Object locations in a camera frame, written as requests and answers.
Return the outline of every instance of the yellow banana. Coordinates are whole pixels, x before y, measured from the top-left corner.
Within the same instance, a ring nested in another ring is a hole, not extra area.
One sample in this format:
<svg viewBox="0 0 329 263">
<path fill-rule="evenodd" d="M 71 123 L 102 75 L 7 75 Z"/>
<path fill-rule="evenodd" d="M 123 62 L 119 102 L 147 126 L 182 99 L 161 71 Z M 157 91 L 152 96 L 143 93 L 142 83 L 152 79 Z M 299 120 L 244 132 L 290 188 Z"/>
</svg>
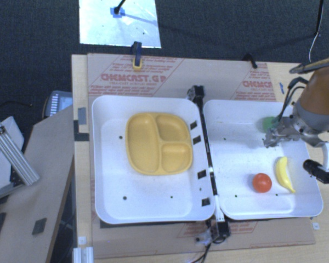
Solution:
<svg viewBox="0 0 329 263">
<path fill-rule="evenodd" d="M 281 157 L 276 162 L 276 178 L 279 182 L 279 184 L 287 189 L 289 189 L 292 193 L 295 193 L 295 190 L 292 188 L 290 179 L 286 172 L 286 166 L 287 166 L 287 157 Z"/>
</svg>

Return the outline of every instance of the tomato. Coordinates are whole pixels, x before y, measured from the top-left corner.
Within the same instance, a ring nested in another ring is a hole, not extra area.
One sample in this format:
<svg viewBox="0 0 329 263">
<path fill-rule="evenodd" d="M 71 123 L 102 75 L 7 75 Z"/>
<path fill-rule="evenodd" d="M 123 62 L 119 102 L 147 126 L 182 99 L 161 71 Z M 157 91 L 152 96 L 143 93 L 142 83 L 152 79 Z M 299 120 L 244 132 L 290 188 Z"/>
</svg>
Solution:
<svg viewBox="0 0 329 263">
<path fill-rule="evenodd" d="M 264 173 L 258 173 L 252 180 L 253 188 L 259 193 L 266 193 L 272 187 L 272 181 L 270 177 Z"/>
</svg>

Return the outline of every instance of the white wire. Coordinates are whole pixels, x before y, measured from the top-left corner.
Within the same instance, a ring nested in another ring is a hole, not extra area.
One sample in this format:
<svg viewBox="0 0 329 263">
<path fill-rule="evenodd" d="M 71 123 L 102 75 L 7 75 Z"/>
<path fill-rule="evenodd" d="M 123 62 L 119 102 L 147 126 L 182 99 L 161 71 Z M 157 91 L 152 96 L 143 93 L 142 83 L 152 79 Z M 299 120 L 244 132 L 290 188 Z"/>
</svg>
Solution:
<svg viewBox="0 0 329 263">
<path fill-rule="evenodd" d="M 309 60 L 309 62 L 312 62 L 312 60 L 311 60 L 311 52 L 312 52 L 312 49 L 313 49 L 314 43 L 316 42 L 316 40 L 317 40 L 317 38 L 318 38 L 318 35 L 319 35 L 320 25 L 321 25 L 321 23 L 322 23 L 322 18 L 323 18 L 323 10 L 324 10 L 324 7 L 322 7 L 322 12 L 321 12 L 321 14 L 320 14 L 319 29 L 318 29 L 316 35 L 314 36 L 314 38 L 313 38 L 313 42 L 312 42 L 312 45 L 311 45 L 311 48 L 309 49 L 309 53 L 308 53 L 308 60 Z"/>
</svg>

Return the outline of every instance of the green object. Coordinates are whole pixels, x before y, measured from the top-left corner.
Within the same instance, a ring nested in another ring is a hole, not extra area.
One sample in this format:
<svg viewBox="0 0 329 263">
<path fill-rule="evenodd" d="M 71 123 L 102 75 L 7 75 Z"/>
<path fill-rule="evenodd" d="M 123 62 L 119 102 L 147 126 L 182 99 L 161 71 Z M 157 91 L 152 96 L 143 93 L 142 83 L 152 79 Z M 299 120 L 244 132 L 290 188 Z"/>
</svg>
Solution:
<svg viewBox="0 0 329 263">
<path fill-rule="evenodd" d="M 269 128 L 275 127 L 276 123 L 276 117 L 265 117 L 262 123 L 263 131 L 266 133 Z"/>
</svg>

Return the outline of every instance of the yellow divided plate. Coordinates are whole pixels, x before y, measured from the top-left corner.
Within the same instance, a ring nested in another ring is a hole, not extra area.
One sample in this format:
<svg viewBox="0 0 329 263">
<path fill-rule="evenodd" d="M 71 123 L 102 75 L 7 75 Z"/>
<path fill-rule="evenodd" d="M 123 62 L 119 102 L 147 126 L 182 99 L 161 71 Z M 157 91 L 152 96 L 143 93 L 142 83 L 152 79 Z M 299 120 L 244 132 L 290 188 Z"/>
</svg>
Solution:
<svg viewBox="0 0 329 263">
<path fill-rule="evenodd" d="M 126 146 L 130 164 L 142 174 L 177 174 L 192 163 L 188 127 L 172 114 L 133 115 L 127 122 Z"/>
</svg>

